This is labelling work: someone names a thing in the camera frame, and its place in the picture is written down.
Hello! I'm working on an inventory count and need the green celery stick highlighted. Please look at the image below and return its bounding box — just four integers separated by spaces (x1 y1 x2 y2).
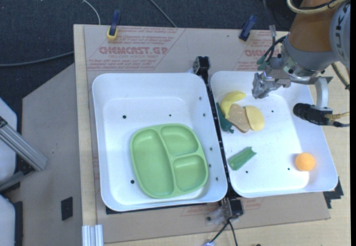
227 146 258 171

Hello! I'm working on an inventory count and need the dark green toy vegetable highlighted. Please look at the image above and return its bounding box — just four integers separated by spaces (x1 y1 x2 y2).
216 102 235 134

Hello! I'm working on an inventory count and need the yellow banana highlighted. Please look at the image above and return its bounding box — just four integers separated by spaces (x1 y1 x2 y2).
220 91 247 119

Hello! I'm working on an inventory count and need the black block with thin wires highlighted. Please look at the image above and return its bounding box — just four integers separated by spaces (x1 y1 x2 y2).
219 198 244 223
191 55 211 76

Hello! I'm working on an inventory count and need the thin black and white rod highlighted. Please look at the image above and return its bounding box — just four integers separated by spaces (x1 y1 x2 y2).
202 68 231 201

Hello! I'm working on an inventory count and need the black cylinder on white bracket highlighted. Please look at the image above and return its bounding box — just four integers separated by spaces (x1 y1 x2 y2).
292 76 334 126

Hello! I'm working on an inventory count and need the tan bread slice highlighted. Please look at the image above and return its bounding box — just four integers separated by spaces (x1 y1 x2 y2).
228 103 251 134

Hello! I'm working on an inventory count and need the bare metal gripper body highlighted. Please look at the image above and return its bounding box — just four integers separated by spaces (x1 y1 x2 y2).
262 55 314 88

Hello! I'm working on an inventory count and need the brown cardboard board red print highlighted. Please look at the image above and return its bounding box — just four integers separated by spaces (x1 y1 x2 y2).
83 25 332 236

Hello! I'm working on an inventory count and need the white plastic tray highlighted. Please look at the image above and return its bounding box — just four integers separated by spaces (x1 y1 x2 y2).
91 72 229 211
210 70 339 199

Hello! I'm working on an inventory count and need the green divided plate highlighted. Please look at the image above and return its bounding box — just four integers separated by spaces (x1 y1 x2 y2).
129 123 209 200

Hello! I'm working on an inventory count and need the orange ball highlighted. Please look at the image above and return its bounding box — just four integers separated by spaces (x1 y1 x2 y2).
294 152 316 171

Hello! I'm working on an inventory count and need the yellow oval slice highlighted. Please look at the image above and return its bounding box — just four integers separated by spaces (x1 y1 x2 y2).
244 105 265 132

